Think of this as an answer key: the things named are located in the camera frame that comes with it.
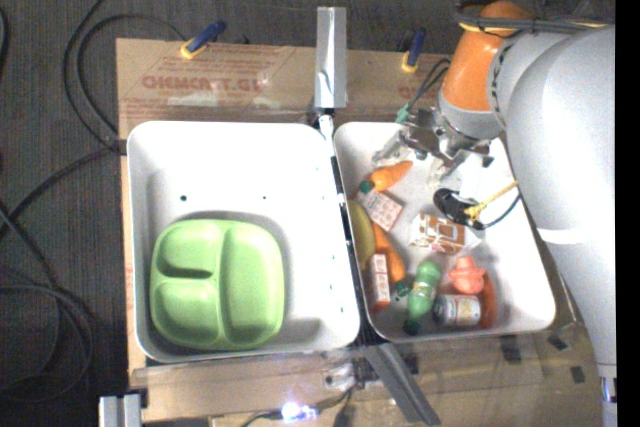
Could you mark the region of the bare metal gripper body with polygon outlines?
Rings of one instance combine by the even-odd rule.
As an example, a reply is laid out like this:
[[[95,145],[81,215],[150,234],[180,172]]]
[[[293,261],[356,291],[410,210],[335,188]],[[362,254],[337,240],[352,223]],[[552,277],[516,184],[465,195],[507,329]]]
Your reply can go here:
[[[405,127],[405,145],[417,155],[447,156],[452,159],[458,151],[468,150],[471,152],[469,159],[478,159],[482,167],[488,167],[494,161],[488,141],[463,134],[436,107],[419,108],[412,112],[404,106],[398,112],[398,123]]]

